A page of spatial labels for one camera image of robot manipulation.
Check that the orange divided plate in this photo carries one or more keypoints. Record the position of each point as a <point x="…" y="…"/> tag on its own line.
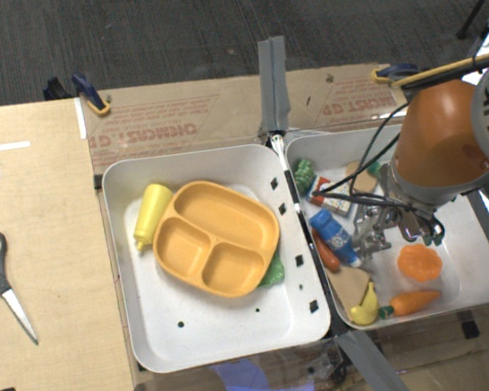
<point x="214" y="235"/>

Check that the brown cardboard board red print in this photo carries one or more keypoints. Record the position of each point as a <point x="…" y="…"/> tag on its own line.
<point x="215" y="113"/>

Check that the yellow squeeze bottle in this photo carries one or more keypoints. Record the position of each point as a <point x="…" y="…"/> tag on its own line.
<point x="152" y="212"/>

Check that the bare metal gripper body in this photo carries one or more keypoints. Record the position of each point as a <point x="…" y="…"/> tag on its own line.
<point x="411" y="225"/>

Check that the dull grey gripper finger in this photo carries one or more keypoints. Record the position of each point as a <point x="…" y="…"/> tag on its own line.
<point x="372" y="219"/>
<point x="371" y="244"/>

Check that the orange carrot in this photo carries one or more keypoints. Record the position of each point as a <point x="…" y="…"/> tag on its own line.
<point x="413" y="302"/>

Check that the tan toy biscuit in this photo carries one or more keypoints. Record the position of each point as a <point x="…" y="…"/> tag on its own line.
<point x="362" y="182"/>

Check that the blue plastic bottle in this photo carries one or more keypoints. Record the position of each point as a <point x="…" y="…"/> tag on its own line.
<point x="333" y="236"/>

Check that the white plastic tray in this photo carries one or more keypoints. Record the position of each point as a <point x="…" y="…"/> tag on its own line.
<point x="470" y="257"/>
<point x="227" y="328"/>

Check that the red toy sausage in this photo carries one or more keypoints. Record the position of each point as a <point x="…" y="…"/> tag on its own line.
<point x="327" y="255"/>

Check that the tan toy bread slice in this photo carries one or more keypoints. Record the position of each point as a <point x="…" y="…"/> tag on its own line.
<point x="350" y="288"/>

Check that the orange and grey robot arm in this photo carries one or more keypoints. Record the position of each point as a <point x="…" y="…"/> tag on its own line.
<point x="440" y="140"/>

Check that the red and white carton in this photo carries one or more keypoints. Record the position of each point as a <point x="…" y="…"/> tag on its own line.
<point x="333" y="202"/>

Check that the green toy grapes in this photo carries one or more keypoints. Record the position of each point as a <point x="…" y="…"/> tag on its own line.
<point x="304" y="176"/>

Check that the green toy lettuce leaf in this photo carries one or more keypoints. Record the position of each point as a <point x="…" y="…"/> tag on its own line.
<point x="274" y="272"/>

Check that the yellow banana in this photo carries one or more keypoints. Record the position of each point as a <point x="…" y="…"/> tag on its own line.
<point x="365" y="310"/>

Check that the orange toy pumpkin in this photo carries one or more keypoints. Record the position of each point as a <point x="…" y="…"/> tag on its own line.
<point x="418" y="262"/>

